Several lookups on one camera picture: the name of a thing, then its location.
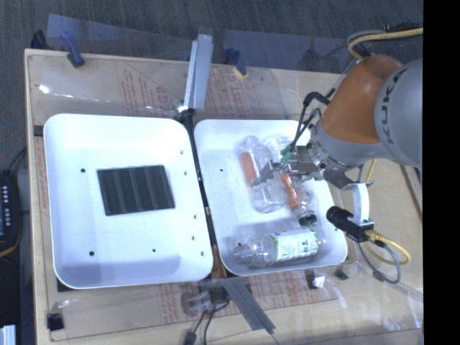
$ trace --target dark floor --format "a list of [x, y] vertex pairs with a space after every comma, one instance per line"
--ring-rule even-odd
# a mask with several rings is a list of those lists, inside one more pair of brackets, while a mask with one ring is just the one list
[[[27, 166], [19, 154], [27, 146], [23, 52], [39, 30], [52, 42], [55, 26], [48, 27], [48, 22], [56, 23], [53, 17], [136, 31], [134, 39], [120, 41], [113, 35], [98, 38], [101, 31], [96, 29], [96, 37], [82, 40], [84, 52], [182, 60], [198, 28], [207, 27], [215, 37], [215, 63], [224, 60], [230, 32], [247, 50], [265, 50], [261, 55], [248, 55], [247, 65], [340, 72], [340, 65], [311, 65], [305, 56], [314, 49], [311, 38], [339, 45], [355, 32], [423, 23], [423, 0], [0, 0], [0, 17], [0, 170], [8, 170], [19, 155], [11, 168], [16, 177], [17, 170]], [[297, 48], [300, 45], [299, 53], [288, 44], [280, 52], [276, 45], [280, 38], [294, 42]], [[408, 62], [422, 56], [422, 39], [375, 43], [374, 50]], [[22, 329], [19, 266], [21, 259], [27, 262], [28, 258], [20, 257], [16, 249], [0, 260], [0, 326], [13, 323]]]

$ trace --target black rectangular patch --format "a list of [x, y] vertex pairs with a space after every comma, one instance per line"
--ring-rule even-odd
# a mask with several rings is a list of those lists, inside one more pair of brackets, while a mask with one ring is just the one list
[[165, 166], [98, 170], [106, 216], [174, 208]]

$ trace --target table surface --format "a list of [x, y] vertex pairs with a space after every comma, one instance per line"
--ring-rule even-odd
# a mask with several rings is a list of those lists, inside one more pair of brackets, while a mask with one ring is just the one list
[[[43, 190], [46, 170], [43, 170], [43, 160], [40, 159], [43, 149], [40, 137], [35, 136], [36, 126], [42, 126], [53, 114], [68, 111], [125, 116], [167, 115], [168, 106], [184, 93], [188, 71], [188, 64], [182, 62], [102, 55], [84, 55], [84, 58], [87, 67], [78, 71], [69, 66], [64, 52], [27, 49], [24, 55], [37, 343], [102, 344], [110, 341], [111, 344], [125, 344], [130, 341], [132, 344], [181, 344], [185, 333], [197, 324], [195, 319], [156, 326], [130, 323], [126, 328], [132, 329], [109, 330], [110, 323], [118, 323], [120, 318], [113, 317], [111, 311], [104, 312], [104, 309], [108, 310], [114, 304], [113, 298], [117, 298], [117, 305], [126, 309], [123, 320], [129, 321], [130, 313], [145, 310], [139, 301], [125, 303], [129, 301], [126, 298], [142, 299], [145, 293], [141, 289], [59, 293], [49, 278], [52, 276], [52, 257], [47, 248], [50, 227], [45, 223], [49, 216], [43, 206], [46, 203], [43, 198], [46, 196], [46, 190]], [[334, 74], [267, 68], [250, 68], [249, 73], [246, 83], [237, 83], [229, 66], [213, 65], [207, 101], [212, 103], [215, 100], [216, 104], [226, 106], [225, 111], [214, 109], [214, 116], [241, 116], [241, 104], [245, 104], [241, 98], [249, 96], [253, 97], [252, 104], [261, 98], [269, 104], [264, 113], [266, 118], [282, 111], [285, 119], [297, 119], [300, 102], [306, 93], [325, 93], [339, 79]], [[146, 99], [167, 106], [155, 108]], [[265, 119], [257, 118], [261, 111], [257, 106], [246, 107], [245, 111], [249, 118]], [[417, 182], [411, 175], [408, 177], [405, 168], [390, 161], [377, 161], [372, 181], [374, 185], [369, 188], [369, 197], [375, 229], [402, 243], [412, 256], [411, 262], [402, 267], [400, 284], [389, 285], [372, 278], [372, 272], [361, 263], [355, 246], [349, 242], [350, 257], [354, 254], [356, 257], [350, 261], [351, 265], [345, 266], [349, 279], [337, 278], [335, 267], [321, 271], [331, 285], [331, 300], [320, 297], [312, 303], [294, 301], [292, 305], [272, 306], [266, 314], [275, 325], [273, 335], [265, 330], [252, 331], [238, 313], [216, 317], [209, 327], [208, 340], [213, 344], [306, 344], [314, 341], [360, 344], [359, 341], [365, 339], [382, 339], [393, 344], [417, 343], [423, 318], [421, 194]], [[352, 210], [351, 195], [333, 190], [331, 193], [336, 204]], [[375, 264], [383, 272], [392, 274], [391, 267]], [[99, 306], [106, 315], [91, 317], [88, 310], [83, 311], [81, 307], [85, 308], [91, 302], [97, 303], [92, 309]], [[63, 330], [50, 332], [47, 329], [50, 311], [64, 313]], [[102, 328], [100, 333], [86, 334], [83, 327], [89, 325], [82, 318], [97, 322], [94, 328]], [[197, 334], [198, 344], [203, 326]]]

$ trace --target gray carpet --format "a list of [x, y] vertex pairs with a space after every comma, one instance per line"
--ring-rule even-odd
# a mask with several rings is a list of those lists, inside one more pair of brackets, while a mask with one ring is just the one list
[[[108, 40], [103, 45], [97, 41], [85, 42], [85, 52], [173, 60], [182, 59], [186, 50], [169, 50], [167, 46], [171, 42], [190, 42], [196, 38], [199, 27], [209, 27], [215, 34], [213, 61], [222, 63], [224, 32], [229, 30], [265, 33], [267, 40], [273, 35], [345, 40], [352, 33], [381, 29], [384, 25], [423, 23], [423, 0], [0, 0], [1, 170], [7, 169], [13, 157], [27, 145], [23, 52], [30, 46], [34, 32], [41, 29], [46, 34], [50, 14], [146, 32], [156, 37], [151, 50], [135, 40], [123, 42], [122, 46], [120, 42]], [[396, 45], [379, 45], [379, 51], [403, 62], [421, 57], [423, 51], [421, 38]], [[253, 57], [247, 64], [254, 63], [258, 62]], [[285, 63], [275, 55], [271, 62], [263, 65], [284, 68]], [[19, 158], [14, 170], [26, 166], [25, 159]], [[14, 252], [7, 259], [17, 264], [19, 254]], [[17, 274], [4, 266], [0, 266], [0, 270], [0, 293], [13, 295]], [[19, 322], [19, 305], [0, 317], [0, 326]]]

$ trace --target clear plastic bottle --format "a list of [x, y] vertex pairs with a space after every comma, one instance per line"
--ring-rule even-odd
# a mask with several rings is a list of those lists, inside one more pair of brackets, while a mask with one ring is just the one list
[[[273, 136], [267, 139], [267, 147], [272, 153], [273, 162], [281, 160], [281, 151], [283, 151], [290, 143], [291, 139], [287, 137]], [[316, 199], [314, 192], [308, 187], [305, 180], [290, 177], [283, 172], [281, 174], [282, 187], [285, 192], [287, 205], [295, 214], [299, 223], [303, 226], [314, 224], [316, 218]]]
[[272, 158], [270, 150], [256, 136], [250, 135], [240, 142], [238, 151], [254, 209], [261, 213], [270, 213], [282, 208], [285, 197], [279, 175], [274, 175], [263, 184], [252, 185], [252, 181], [260, 176], [260, 170]]
[[328, 244], [318, 226], [301, 226], [289, 231], [276, 231], [238, 241], [234, 249], [236, 263], [260, 268], [280, 262], [316, 255]]

